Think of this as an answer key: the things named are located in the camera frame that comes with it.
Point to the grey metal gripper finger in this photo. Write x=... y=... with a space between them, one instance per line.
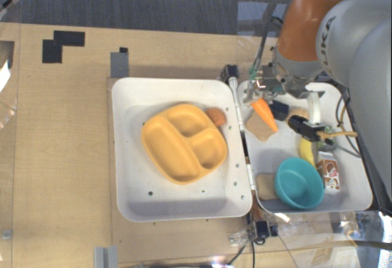
x=249 y=93
x=269 y=97

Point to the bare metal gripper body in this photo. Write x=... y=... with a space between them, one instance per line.
x=275 y=81

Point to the orange toy carrot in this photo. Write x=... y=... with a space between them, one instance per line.
x=266 y=115

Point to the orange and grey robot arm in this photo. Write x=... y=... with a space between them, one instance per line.
x=352 y=55

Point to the dark blue cube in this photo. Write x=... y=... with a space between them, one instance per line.
x=280 y=110

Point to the thin black and white rod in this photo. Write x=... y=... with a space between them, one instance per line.
x=239 y=119

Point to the tan toy biscuit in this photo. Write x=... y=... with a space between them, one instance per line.
x=298 y=113

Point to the tan toy bread slice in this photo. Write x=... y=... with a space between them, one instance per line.
x=258 y=130
x=265 y=187

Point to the brown toy doughnut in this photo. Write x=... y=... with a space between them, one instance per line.
x=217 y=116

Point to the white plastic tray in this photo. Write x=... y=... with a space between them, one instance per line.
x=284 y=147
x=171 y=202

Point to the yellow banana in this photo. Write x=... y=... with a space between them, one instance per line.
x=307 y=150

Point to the orange divided plate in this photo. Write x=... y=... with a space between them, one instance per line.
x=179 y=150

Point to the teal bowl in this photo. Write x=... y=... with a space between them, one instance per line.
x=298 y=184

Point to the brown and white carton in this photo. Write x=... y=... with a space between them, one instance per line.
x=329 y=170

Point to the black cylinder on white bracket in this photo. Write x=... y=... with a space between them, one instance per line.
x=306 y=127

